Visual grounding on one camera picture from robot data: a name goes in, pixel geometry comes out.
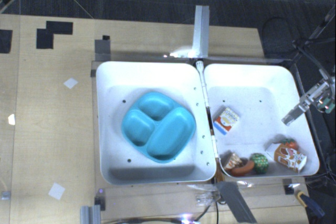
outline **white sticker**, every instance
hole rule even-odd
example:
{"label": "white sticker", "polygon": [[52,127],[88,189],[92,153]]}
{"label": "white sticker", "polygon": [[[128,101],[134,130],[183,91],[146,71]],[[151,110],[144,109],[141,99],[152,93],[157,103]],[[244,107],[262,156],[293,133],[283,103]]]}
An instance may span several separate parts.
{"label": "white sticker", "polygon": [[10,125],[15,125],[15,115],[14,114],[12,114],[8,117],[8,123]]}
{"label": "white sticker", "polygon": [[52,196],[52,198],[61,200],[61,197],[64,191],[65,191],[65,188],[63,188],[61,185],[57,183],[54,183],[51,190],[49,191],[49,195]]}
{"label": "white sticker", "polygon": [[64,82],[64,85],[69,89],[72,89],[77,83],[77,80],[75,80],[74,78],[70,78],[66,82]]}

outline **blue plate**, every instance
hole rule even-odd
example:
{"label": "blue plate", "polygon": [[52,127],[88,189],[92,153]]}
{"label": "blue plate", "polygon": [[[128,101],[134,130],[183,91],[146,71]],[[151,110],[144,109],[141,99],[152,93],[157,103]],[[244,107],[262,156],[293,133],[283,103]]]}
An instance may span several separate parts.
{"label": "blue plate", "polygon": [[158,92],[140,97],[126,113],[121,125],[126,140],[158,163],[175,159],[195,130],[193,115]]}

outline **white tray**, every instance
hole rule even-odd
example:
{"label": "white tray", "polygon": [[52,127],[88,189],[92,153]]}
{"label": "white tray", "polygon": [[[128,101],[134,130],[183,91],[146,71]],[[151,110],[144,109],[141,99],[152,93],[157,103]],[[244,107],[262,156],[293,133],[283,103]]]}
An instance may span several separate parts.
{"label": "white tray", "polygon": [[[271,142],[294,138],[308,157],[300,175],[313,175],[319,159],[305,116],[290,126],[281,119],[299,101],[290,72],[276,66],[209,65],[204,71],[213,119],[225,106],[239,116],[227,135],[215,130],[217,149],[249,158],[266,155]],[[197,70],[183,63],[105,62],[97,69],[100,167],[110,184],[201,182],[216,171],[215,154]],[[163,93],[195,117],[196,132],[186,148],[170,163],[150,160],[122,136],[121,122],[143,94]],[[299,174],[269,158],[268,173],[254,177],[294,177]]]}

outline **white and orange carton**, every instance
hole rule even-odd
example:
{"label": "white and orange carton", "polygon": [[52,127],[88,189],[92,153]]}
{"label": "white and orange carton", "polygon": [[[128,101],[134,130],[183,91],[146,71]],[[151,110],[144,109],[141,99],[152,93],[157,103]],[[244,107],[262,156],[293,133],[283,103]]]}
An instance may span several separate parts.
{"label": "white and orange carton", "polygon": [[299,173],[307,162],[307,156],[284,144],[271,144],[266,149],[267,154],[276,162]]}
{"label": "white and orange carton", "polygon": [[238,120],[239,116],[232,109],[226,108],[214,121],[214,126],[225,135]]}

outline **wooden table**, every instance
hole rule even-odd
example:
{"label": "wooden table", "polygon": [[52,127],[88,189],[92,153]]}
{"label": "wooden table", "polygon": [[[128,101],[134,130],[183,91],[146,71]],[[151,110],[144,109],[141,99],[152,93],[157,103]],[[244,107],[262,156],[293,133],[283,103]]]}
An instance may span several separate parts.
{"label": "wooden table", "polygon": [[[73,22],[73,34],[54,35],[53,50],[36,49],[36,29],[46,28],[47,20]],[[0,54],[4,71],[0,73],[0,172],[6,181],[0,190],[12,191],[11,201],[0,207],[0,222],[79,223],[80,207],[92,206],[96,194],[90,77],[95,39],[110,36],[112,53],[168,54],[192,44],[193,26],[0,15],[0,29],[13,30],[10,54]],[[258,31],[212,26],[209,54],[263,57]],[[69,78],[78,81],[72,89],[63,84]],[[11,113],[16,115],[15,129],[8,125]],[[53,183],[65,188],[60,200],[48,195]],[[304,184],[300,189],[307,193]],[[262,194],[258,188],[254,191],[256,196],[248,189],[243,196],[258,223],[308,223],[305,209],[293,195],[271,187]],[[124,203],[116,209],[120,214],[157,209],[144,208],[146,204],[135,203],[134,197],[114,199]],[[236,223],[226,205],[219,210],[220,223]],[[201,221],[216,222],[213,207]]]}

